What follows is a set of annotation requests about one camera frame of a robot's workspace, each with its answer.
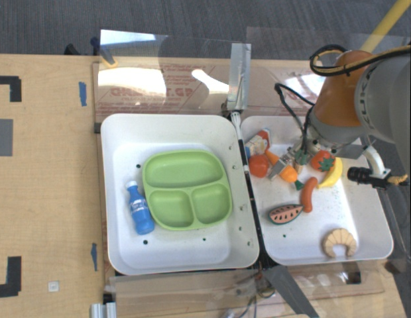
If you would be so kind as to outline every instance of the watermelon slice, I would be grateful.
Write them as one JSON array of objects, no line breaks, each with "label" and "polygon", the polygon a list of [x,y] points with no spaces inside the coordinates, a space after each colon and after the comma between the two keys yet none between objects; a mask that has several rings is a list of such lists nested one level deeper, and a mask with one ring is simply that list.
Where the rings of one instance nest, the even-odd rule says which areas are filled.
[{"label": "watermelon slice", "polygon": [[275,225],[287,224],[297,218],[303,211],[303,205],[282,205],[269,212],[269,219]]}]

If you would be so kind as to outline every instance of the red tomato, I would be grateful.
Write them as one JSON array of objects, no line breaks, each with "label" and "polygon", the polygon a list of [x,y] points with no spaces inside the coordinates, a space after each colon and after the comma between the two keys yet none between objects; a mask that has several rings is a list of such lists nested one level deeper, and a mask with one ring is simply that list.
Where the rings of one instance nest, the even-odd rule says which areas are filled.
[{"label": "red tomato", "polygon": [[310,166],[317,171],[326,172],[335,164],[335,157],[328,151],[320,150],[310,160]]},{"label": "red tomato", "polygon": [[257,154],[249,158],[248,165],[252,175],[263,178],[267,175],[270,162],[264,154]]}]

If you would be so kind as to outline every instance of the floor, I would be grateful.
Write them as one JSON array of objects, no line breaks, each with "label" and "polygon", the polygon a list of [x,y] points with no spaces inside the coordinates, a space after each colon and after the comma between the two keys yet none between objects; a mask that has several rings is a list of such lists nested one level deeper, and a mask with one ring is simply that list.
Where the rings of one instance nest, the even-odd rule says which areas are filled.
[{"label": "floor", "polygon": [[[250,42],[253,58],[307,60],[338,43],[356,49],[397,0],[0,0],[0,53],[63,54],[69,44],[92,54],[101,29]],[[375,49],[405,44],[411,8]],[[376,143],[401,173],[393,145]],[[383,195],[395,248],[387,264],[411,317],[410,186]]]}]

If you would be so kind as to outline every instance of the green plate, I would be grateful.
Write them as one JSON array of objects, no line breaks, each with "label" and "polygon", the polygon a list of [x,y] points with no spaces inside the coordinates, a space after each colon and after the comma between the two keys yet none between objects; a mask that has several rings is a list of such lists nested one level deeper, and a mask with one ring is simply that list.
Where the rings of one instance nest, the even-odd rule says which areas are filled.
[{"label": "green plate", "polygon": [[174,150],[151,156],[143,167],[143,183],[151,215],[166,229],[209,227],[231,214],[225,169],[206,150]]}]

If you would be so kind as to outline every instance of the bottle label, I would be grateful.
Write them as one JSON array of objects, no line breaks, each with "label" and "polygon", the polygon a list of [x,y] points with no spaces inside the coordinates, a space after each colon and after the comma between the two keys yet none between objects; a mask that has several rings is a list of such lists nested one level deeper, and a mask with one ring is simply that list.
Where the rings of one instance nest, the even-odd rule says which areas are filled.
[{"label": "bottle label", "polygon": [[148,209],[147,201],[144,199],[138,199],[134,202],[130,203],[131,206],[131,214],[136,213],[137,211],[142,211]]}]

